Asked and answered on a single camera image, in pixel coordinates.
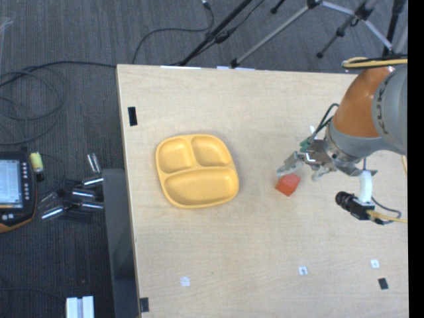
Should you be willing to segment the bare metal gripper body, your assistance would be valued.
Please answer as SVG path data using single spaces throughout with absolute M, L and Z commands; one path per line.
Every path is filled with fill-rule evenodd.
M 341 171 L 348 176 L 362 173 L 356 165 L 374 153 L 377 138 L 307 138 L 300 144 L 303 161 L 310 166 L 328 166 L 332 172 Z

